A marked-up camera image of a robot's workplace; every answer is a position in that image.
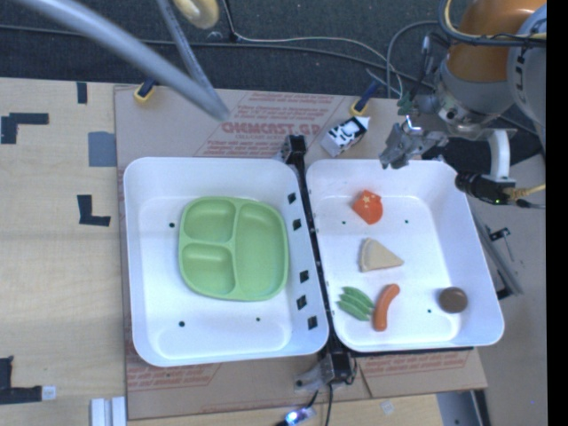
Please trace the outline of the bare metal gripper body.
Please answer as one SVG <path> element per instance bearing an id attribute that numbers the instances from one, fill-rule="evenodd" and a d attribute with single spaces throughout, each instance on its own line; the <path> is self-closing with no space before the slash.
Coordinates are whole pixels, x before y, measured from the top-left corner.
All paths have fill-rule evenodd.
<path id="1" fill-rule="evenodd" d="M 413 140 L 412 154 L 445 146 L 451 138 L 477 141 L 484 137 L 488 124 L 488 114 L 455 103 L 412 102 L 406 112 L 406 134 Z"/>

